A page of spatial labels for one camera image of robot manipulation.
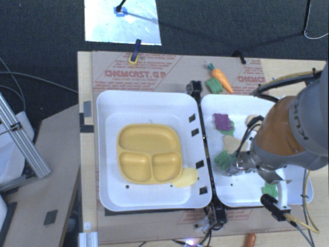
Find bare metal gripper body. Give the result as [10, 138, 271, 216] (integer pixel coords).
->
[232, 150, 280, 184]

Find green broccoli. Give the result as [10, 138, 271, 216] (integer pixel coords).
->
[213, 150, 237, 171]

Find white plastic tray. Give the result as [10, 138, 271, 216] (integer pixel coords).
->
[96, 90, 213, 213]
[200, 94, 315, 208]

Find tan toy bread slice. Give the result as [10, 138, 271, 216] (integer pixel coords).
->
[223, 135, 249, 156]

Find green toy lettuce leaf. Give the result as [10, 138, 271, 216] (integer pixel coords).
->
[261, 183, 279, 198]

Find thin black rod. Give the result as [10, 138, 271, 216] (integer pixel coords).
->
[194, 91, 220, 211]

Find small tan toy bread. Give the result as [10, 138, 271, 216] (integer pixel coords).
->
[245, 114, 260, 127]

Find pale yellow round biscuit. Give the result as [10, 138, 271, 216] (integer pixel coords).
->
[171, 167, 199, 189]

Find purple grapes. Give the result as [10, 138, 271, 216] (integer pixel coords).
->
[213, 113, 235, 138]

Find orange sausage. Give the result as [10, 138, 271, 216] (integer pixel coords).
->
[243, 233, 257, 247]

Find green ribbed toy vegetable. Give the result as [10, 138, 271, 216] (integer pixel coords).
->
[205, 77, 224, 95]

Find yellow divided plate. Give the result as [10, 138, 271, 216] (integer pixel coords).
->
[116, 123, 184, 186]

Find orange carrot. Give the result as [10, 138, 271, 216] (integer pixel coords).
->
[206, 63, 235, 95]

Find brown cardboard board red print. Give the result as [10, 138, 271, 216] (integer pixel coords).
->
[91, 50, 269, 244]

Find black cylinder on white bracket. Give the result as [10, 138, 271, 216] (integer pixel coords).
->
[260, 179, 293, 221]

